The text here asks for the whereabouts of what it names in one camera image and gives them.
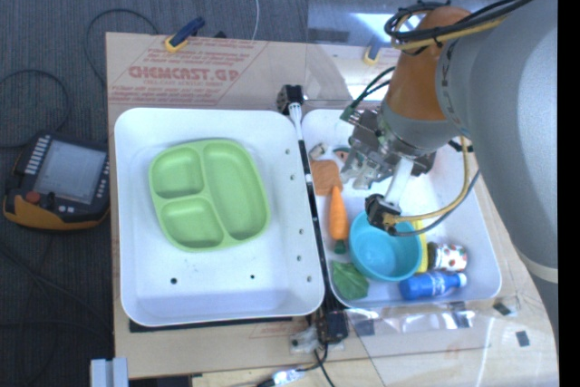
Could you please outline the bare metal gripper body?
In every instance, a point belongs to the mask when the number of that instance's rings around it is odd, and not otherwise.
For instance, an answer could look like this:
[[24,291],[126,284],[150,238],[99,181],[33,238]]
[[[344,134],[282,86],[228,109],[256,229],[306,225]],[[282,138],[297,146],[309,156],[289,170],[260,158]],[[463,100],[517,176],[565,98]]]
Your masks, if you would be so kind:
[[394,174],[396,166],[403,158],[412,162],[411,175],[418,177],[428,173],[434,165],[436,153],[422,153],[415,150],[411,154],[401,140],[398,140],[390,130],[381,127],[377,110],[350,110],[346,121],[353,125],[353,132],[348,138],[349,151],[357,150],[363,157],[363,162],[381,166],[381,178],[389,178]]

